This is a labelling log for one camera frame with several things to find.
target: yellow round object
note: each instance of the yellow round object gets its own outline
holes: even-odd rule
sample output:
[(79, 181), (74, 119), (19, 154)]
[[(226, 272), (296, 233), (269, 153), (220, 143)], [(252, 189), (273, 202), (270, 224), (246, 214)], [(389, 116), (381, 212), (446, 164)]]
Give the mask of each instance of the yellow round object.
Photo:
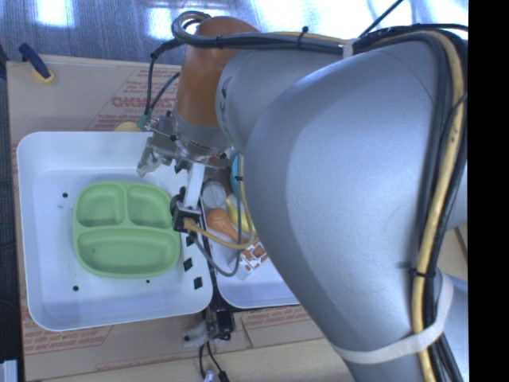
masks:
[(134, 122), (120, 123), (113, 131), (142, 131)]

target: green plate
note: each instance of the green plate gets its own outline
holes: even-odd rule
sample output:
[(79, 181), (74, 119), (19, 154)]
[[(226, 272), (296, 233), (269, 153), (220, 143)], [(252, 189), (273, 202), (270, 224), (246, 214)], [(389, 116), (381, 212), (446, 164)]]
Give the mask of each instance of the green plate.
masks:
[(86, 186), (74, 208), (74, 247), (92, 273), (137, 278), (162, 275), (179, 260), (181, 237), (172, 228), (169, 195), (136, 181)]

